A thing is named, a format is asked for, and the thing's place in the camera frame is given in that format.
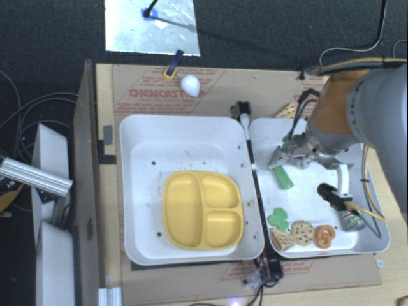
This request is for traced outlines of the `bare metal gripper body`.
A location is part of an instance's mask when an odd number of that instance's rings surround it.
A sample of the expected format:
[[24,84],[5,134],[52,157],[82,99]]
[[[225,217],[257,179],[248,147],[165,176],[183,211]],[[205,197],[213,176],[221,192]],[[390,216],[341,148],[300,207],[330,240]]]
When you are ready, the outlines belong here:
[[283,139],[284,153],[295,162],[297,157],[309,157],[326,169],[336,169],[342,164],[337,156],[354,144],[354,135],[331,133],[302,133]]

